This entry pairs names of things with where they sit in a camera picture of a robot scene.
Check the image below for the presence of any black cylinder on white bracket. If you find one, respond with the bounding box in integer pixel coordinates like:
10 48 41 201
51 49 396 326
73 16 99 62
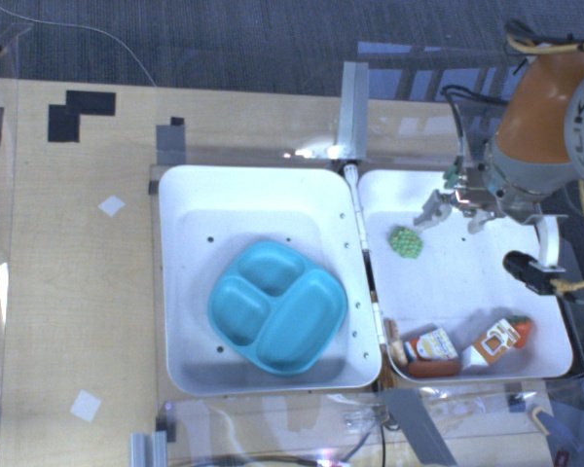
502 214 566 297

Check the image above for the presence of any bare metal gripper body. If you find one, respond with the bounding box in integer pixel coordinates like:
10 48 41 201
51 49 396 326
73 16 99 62
451 164 513 219

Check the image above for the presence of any brown sausage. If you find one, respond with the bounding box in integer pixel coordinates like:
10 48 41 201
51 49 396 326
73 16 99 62
407 359 463 379

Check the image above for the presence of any pale wood board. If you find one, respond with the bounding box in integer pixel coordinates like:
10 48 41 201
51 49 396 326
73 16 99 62
0 77 581 467

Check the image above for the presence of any white plastic tray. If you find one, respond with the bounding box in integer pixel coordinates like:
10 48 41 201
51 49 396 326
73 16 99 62
157 163 383 399
357 168 575 384

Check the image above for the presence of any yellow and white carton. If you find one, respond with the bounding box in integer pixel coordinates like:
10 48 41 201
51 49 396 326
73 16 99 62
403 327 460 363

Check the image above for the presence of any orange and white carton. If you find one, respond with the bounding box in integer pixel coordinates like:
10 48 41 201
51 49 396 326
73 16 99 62
461 317 520 371

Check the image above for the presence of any blue divided plate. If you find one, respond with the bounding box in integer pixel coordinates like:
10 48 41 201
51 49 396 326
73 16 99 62
206 239 349 377

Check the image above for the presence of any orange carrot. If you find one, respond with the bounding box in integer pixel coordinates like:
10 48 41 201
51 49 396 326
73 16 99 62
507 314 534 350

